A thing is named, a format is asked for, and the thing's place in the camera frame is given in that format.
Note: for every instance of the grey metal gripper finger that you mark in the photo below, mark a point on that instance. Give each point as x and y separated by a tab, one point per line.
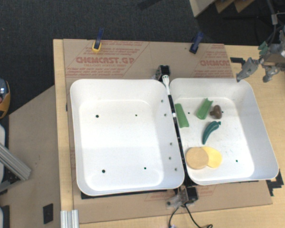
248	68
272	70

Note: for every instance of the brown mushroom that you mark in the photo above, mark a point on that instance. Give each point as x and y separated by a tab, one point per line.
217	112

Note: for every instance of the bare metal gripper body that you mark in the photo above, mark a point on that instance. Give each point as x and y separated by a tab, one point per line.
276	57

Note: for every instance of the thin black and white rod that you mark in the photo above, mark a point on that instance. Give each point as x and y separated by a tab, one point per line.
173	113

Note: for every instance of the brown cardboard board red print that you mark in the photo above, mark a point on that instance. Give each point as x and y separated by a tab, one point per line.
114	56

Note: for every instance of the white plastic tray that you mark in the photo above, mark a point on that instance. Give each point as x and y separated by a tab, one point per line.
235	132
121	139

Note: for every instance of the dark green pepper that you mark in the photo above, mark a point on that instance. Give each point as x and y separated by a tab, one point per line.
210	129

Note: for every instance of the tan round biscuit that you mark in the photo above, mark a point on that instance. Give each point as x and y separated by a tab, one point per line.
196	158

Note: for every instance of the yellow round slice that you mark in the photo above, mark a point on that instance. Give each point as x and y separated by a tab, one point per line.
216	159

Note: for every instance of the light green celery stick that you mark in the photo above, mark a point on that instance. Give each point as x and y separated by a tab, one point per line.
181	116
203	109

